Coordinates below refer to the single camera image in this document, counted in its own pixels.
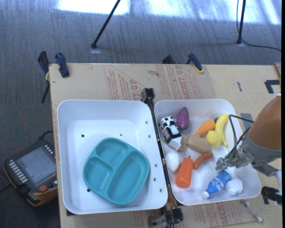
clamp handle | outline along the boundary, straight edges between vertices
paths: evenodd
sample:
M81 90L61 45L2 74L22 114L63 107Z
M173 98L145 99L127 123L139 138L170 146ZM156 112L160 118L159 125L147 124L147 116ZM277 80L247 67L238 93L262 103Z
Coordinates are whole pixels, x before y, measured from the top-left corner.
M56 62L60 65L59 72L62 77L69 76L69 72L67 70L67 62L66 62L66 57L61 53L58 52L55 56Z
M194 64L193 68L195 69L195 71L197 71L199 74L204 72L204 69L202 68L202 66L200 64L200 61L198 60L198 58L193 53L190 53L188 55L188 57L189 57L189 59L188 59L186 64L189 64L192 61Z

ketchup bottle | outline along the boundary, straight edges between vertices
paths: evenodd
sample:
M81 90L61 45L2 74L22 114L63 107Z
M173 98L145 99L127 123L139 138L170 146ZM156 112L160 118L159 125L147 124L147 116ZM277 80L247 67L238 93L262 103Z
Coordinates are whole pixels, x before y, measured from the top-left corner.
M175 184L180 188L188 188L191 184L192 178L192 170L193 170L193 160L191 156L184 158L180 170L177 173Z

crumpled white object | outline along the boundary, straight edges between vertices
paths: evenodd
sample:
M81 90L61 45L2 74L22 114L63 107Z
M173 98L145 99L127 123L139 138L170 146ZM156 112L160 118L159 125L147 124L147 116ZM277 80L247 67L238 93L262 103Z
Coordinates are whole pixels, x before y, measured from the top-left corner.
M243 191L243 183L235 177L226 183L226 190L231 196L238 195Z

gray floor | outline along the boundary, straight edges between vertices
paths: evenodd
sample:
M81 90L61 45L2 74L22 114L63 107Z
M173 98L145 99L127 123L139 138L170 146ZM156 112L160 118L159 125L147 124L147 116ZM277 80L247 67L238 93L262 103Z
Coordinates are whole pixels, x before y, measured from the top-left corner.
M282 0L121 0L91 48L116 0L0 0L0 169L3 161L52 130L50 99L38 64L62 52L74 63L273 65L281 62ZM47 140L53 143L48 134ZM0 174L0 188L8 181ZM0 192L0 228L59 227L57 199L34 209L12 186Z

cardboard surface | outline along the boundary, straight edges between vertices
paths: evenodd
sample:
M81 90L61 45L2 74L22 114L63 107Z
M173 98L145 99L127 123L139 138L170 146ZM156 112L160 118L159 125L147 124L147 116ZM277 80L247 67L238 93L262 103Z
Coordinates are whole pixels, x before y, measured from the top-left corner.
M59 65L49 66L53 129L57 160L58 197L62 196L57 107L67 99L137 100L143 88L154 88L155 103L167 99L212 99L229 101L237 115L250 113L253 119L274 97L264 81L278 79L274 66L207 65L198 74L192 65L161 64L67 64L70 76L62 78ZM274 161L281 168L281 160ZM259 174L262 186L277 188L274 177ZM282 227L282 207L264 205L259 195L250 199L251 209L264 219L263 225L255 222L240 201L218 202L195 206L181 206L184 221L176 227L210 228L225 225L232 227ZM62 228L91 227L148 227L150 216L158 217L159 210L143 210L96 215L67 215L59 198Z

